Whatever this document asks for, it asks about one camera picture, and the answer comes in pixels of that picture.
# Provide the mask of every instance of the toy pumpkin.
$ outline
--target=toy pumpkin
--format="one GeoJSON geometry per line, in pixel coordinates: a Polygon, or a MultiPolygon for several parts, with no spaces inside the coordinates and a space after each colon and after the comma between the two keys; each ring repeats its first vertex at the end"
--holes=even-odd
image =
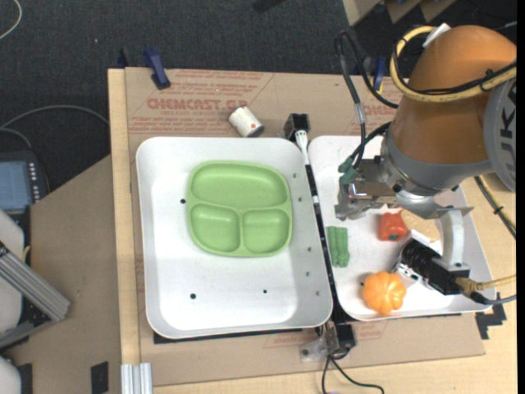
{"type": "Polygon", "coordinates": [[[406,287],[395,273],[384,271],[374,273],[364,280],[363,298],[368,308],[383,315],[389,314],[393,309],[401,308],[406,293],[406,287]]]}

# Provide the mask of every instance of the green toy vegetable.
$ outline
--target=green toy vegetable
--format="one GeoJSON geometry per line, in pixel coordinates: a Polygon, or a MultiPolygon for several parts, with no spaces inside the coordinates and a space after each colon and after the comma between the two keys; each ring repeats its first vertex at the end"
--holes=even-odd
{"type": "Polygon", "coordinates": [[[341,268],[347,267],[350,261],[348,229],[345,227],[327,227],[326,233],[328,235],[331,265],[341,268]]]}

